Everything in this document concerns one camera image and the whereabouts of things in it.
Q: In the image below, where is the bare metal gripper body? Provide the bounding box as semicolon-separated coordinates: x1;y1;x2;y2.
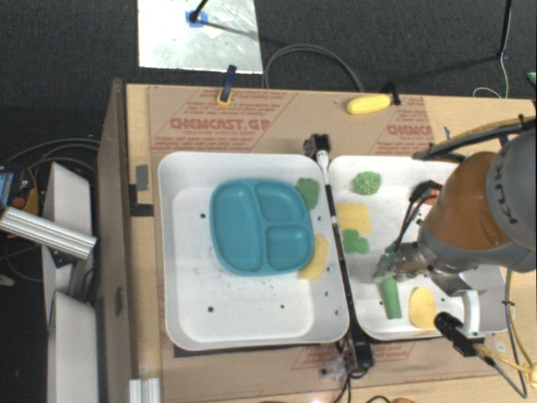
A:
385;242;439;284

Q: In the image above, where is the green cylinder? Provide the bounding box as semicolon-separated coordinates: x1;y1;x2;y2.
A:
378;276;404;321

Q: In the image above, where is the white plastic tray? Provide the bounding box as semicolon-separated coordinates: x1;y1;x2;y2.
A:
157;150;352;352
326;154;511;341

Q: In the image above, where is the light green broccoli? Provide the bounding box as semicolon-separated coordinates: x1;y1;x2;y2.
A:
341;228;372;255

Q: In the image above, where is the yellow oval chip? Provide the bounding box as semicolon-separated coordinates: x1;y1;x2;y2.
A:
408;286;439;329

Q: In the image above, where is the thin black and white rod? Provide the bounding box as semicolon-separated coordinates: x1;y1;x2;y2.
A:
316;149;367;345

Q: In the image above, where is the yellow square cheese slice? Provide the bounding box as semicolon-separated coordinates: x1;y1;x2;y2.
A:
335;202;373;236

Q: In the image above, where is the yellow banana slice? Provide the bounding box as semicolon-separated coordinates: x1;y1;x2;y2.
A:
297;233;331;281

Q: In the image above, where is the green vegetable with orange dots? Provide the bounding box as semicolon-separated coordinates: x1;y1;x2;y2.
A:
352;170;383;196

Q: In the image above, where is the dark green broccoli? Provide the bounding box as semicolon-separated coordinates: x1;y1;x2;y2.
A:
295;177;321;212

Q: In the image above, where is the blue divided plate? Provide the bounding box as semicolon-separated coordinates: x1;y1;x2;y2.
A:
209;178;316;276

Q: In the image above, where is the yellow corn cob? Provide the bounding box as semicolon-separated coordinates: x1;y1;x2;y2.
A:
346;94;393;116

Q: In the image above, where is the brown cardboard board red print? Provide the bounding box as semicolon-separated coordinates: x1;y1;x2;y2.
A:
149;85;537;385

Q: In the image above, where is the black cylinder on white bracket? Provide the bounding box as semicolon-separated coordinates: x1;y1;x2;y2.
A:
433;290;487;359

